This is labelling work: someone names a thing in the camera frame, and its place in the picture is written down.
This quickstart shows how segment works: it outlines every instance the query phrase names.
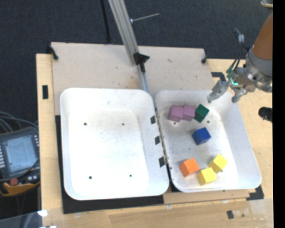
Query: cube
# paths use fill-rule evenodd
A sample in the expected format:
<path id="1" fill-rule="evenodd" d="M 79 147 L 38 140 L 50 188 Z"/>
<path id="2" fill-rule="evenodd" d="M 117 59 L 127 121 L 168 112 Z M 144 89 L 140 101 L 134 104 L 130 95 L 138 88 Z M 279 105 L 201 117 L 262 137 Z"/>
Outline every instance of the cube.
<path id="1" fill-rule="evenodd" d="M 183 120 L 191 121 L 195 117 L 195 106 L 185 104 L 184 105 L 184 117 Z"/>
<path id="2" fill-rule="evenodd" d="M 201 123 L 206 117 L 206 115 L 208 114 L 208 112 L 209 112 L 209 109 L 204 107 L 202 104 L 199 104 L 198 108 L 196 108 L 195 110 L 194 119 L 198 121 L 199 123 Z"/>
<path id="3" fill-rule="evenodd" d="M 221 172 L 226 164 L 227 164 L 227 160 L 221 155 L 218 154 L 210 163 L 209 163 L 209 167 L 211 167 L 215 173 L 219 173 Z"/>
<path id="4" fill-rule="evenodd" d="M 202 169 L 196 174 L 196 177 L 198 178 L 200 185 L 205 185 L 217 179 L 217 176 L 211 167 Z"/>
<path id="5" fill-rule="evenodd" d="M 196 131 L 192 134 L 192 137 L 193 137 L 193 139 L 194 139 L 194 142 L 195 142 L 197 145 L 203 144 L 203 143 L 207 142 L 207 141 L 211 138 L 211 136 L 210 136 L 208 130 L 207 130 L 205 127 L 196 130 Z"/>
<path id="6" fill-rule="evenodd" d="M 179 122 L 184 117 L 184 107 L 172 105 L 169 109 L 168 119 L 174 122 Z"/>
<path id="7" fill-rule="evenodd" d="M 187 177 L 200 169 L 194 158 L 184 161 L 180 164 L 180 170 L 184 177 Z"/>

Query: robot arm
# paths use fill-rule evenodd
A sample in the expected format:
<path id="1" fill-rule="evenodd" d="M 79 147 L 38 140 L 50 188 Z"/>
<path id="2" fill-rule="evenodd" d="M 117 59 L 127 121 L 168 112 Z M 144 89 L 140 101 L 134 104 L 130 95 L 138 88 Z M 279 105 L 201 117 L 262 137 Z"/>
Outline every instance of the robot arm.
<path id="1" fill-rule="evenodd" d="M 235 95 L 232 102 L 237 102 L 243 95 L 254 92 L 255 89 L 272 92 L 272 54 L 273 54 L 273 12 L 264 22 L 253 46 L 246 54 L 246 63 L 238 67 L 235 62 L 227 70 L 227 82 L 219 80 L 207 96 L 209 103 L 223 95 L 230 87 Z"/>

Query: orange cube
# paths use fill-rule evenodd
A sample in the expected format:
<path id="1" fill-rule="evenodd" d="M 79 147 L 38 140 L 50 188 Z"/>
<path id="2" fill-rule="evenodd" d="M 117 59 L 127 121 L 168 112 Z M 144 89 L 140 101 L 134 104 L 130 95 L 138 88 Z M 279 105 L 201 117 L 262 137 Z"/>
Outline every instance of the orange cube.
<path id="1" fill-rule="evenodd" d="M 197 172 L 199 169 L 200 167 L 194 158 L 186 160 L 182 164 L 180 164 L 180 170 L 184 177 L 187 177 L 190 174 Z"/>

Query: pink cube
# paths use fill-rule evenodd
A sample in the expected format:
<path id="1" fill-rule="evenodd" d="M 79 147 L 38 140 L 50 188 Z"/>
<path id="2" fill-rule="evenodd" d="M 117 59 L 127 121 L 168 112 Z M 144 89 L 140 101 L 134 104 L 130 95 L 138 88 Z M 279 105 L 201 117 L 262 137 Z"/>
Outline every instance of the pink cube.
<path id="1" fill-rule="evenodd" d="M 195 106 L 185 104 L 183 120 L 191 121 L 195 117 Z"/>
<path id="2" fill-rule="evenodd" d="M 179 122 L 184 117 L 184 107 L 172 105 L 169 109 L 168 119 L 174 122 Z"/>

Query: black clip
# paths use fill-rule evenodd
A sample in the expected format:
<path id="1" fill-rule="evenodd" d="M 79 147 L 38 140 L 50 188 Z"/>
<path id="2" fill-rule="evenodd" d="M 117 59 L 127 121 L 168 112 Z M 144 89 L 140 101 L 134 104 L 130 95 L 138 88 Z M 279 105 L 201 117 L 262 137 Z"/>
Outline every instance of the black clip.
<path id="1" fill-rule="evenodd" d="M 140 54 L 140 53 L 138 53 L 138 52 L 136 52 L 136 53 L 134 54 L 135 63 L 136 63 L 136 65 L 140 65 L 141 71 L 142 71 L 143 73 L 146 72 L 146 69 L 145 69 L 145 67 L 144 67 L 144 63 L 145 63 L 149 58 L 150 58 L 149 56 Z"/>
<path id="2" fill-rule="evenodd" d="M 272 108 L 261 107 L 258 111 L 258 114 L 260 117 L 263 118 L 263 120 L 268 120 L 268 121 L 272 122 Z"/>
<path id="3" fill-rule="evenodd" d="M 55 60 L 58 60 L 58 56 L 56 55 L 55 50 L 49 45 L 47 46 L 47 54 L 52 54 Z"/>

